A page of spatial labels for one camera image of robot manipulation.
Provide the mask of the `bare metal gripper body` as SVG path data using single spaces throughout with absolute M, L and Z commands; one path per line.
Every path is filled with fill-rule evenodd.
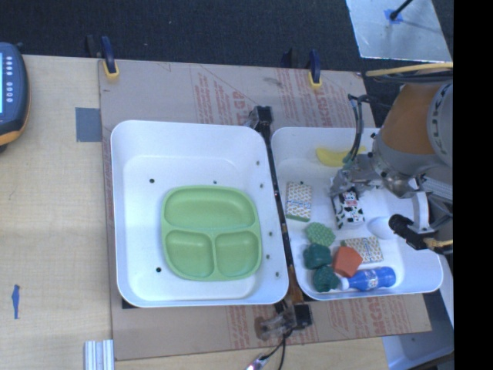
M 386 189 L 398 198 L 410 197 L 418 190 L 416 179 L 394 169 L 378 155 L 357 155 L 344 170 L 344 186 L 363 193 Z

